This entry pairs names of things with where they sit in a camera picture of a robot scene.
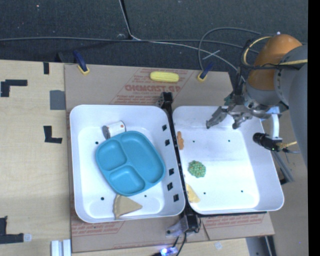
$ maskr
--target blue divided plate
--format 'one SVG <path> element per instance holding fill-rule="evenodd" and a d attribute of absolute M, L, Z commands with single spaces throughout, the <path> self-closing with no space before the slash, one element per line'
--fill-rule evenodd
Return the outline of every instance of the blue divided plate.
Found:
<path fill-rule="evenodd" d="M 126 131 L 104 141 L 95 159 L 115 192 L 129 197 L 160 182 L 166 166 L 148 138 L 138 131 Z"/>

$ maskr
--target dark background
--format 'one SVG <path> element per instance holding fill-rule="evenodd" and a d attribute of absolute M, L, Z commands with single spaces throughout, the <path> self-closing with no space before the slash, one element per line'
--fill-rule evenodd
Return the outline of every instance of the dark background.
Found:
<path fill-rule="evenodd" d="M 73 50 L 77 50 L 87 64 L 200 70 L 194 48 L 213 29 L 280 32 L 308 43 L 307 0 L 0 0 L 0 6 L 2 60 L 74 63 Z M 213 71 L 229 72 L 234 81 L 242 49 L 225 43 L 243 47 L 255 36 L 236 29 L 213 31 L 205 40 L 216 43 L 203 42 L 201 48 L 219 51 L 216 54 L 225 61 L 211 56 L 202 60 L 203 67 L 212 61 Z M 6 40 L 25 37 L 132 40 Z M 178 41 L 164 44 L 134 38 Z M 201 58 L 207 55 L 202 52 Z M 253 63 L 256 56 L 251 51 L 248 62 Z"/>

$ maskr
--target blue clamp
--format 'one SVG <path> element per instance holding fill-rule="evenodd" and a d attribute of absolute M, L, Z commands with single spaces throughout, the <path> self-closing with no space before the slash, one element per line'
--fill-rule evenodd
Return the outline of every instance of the blue clamp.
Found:
<path fill-rule="evenodd" d="M 76 62 L 78 63 L 79 70 L 83 75 L 86 76 L 90 72 L 90 69 L 87 67 L 84 58 L 81 56 L 81 54 L 77 50 L 74 50 L 72 53 Z"/>
<path fill-rule="evenodd" d="M 196 78 L 199 82 L 204 82 L 207 78 L 208 72 L 212 69 L 214 63 L 211 61 L 208 66 Z"/>

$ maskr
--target cardboard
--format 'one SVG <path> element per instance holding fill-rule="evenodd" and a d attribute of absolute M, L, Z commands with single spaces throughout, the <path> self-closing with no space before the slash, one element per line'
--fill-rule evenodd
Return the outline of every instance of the cardboard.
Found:
<path fill-rule="evenodd" d="M 173 110 L 178 106 L 223 106 L 232 91 L 229 75 L 211 71 L 204 82 L 199 82 L 198 70 L 88 66 L 89 74 L 83 75 L 76 64 L 64 65 L 72 252 L 171 245 L 176 237 L 167 237 L 166 229 L 177 223 L 179 216 L 95 224 L 78 218 L 74 210 L 70 111 L 82 104 L 156 105 L 161 92 L 172 92 Z M 180 79 L 177 83 L 152 81 L 152 71 L 174 72 Z M 268 212 L 205 217 L 201 221 L 199 233 L 189 235 L 187 243 L 274 234 Z"/>

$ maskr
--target white tray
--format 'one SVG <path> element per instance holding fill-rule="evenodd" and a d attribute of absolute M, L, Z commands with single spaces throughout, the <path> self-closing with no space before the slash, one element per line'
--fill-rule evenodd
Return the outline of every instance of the white tray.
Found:
<path fill-rule="evenodd" d="M 206 128 L 217 106 L 180 106 L 173 112 L 176 135 L 180 131 L 184 148 L 179 150 L 184 181 L 200 198 L 190 206 L 199 214 L 230 214 L 275 211 L 284 195 L 271 152 L 253 141 L 264 133 L 260 119 L 253 117 L 233 129 L 227 115 L 218 125 Z M 196 160 L 206 167 L 204 177 L 188 172 Z"/>
<path fill-rule="evenodd" d="M 144 134 L 155 146 L 166 166 L 161 182 L 129 197 L 142 205 L 142 209 L 127 213 L 119 220 L 180 214 L 186 201 L 167 114 L 156 106 L 79 105 L 70 113 L 74 204 L 77 215 L 89 223 L 115 221 L 113 203 L 116 193 L 100 172 L 95 153 L 99 144 L 105 141 L 102 126 L 118 121 L 123 121 L 127 131 Z"/>

